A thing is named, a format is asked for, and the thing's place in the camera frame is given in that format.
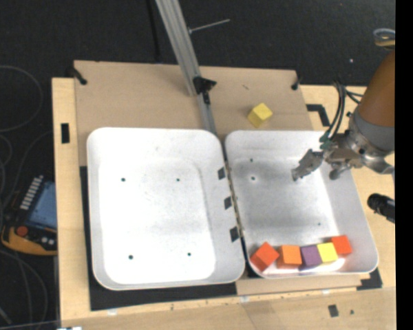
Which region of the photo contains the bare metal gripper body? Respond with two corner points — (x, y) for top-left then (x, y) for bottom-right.
(321, 130), (396, 175)

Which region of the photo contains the white plastic tray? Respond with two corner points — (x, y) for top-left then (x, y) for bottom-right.
(85, 126), (246, 292)
(224, 129), (380, 280)

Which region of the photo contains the yellow cube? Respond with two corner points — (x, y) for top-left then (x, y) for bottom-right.
(246, 102), (274, 129)
(316, 241), (339, 265)

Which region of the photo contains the red-orange cube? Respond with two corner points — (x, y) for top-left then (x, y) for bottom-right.
(249, 241), (281, 273)
(330, 234), (353, 256)

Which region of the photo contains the purple cube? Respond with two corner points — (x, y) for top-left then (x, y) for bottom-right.
(299, 244), (323, 272)

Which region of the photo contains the orange cube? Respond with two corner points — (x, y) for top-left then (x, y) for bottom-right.
(277, 244), (304, 270)

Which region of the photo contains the brown cardboard board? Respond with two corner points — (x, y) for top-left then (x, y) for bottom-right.
(72, 59), (366, 297)

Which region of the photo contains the black cylinder on white bracket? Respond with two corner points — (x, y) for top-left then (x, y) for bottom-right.
(366, 192), (396, 224)

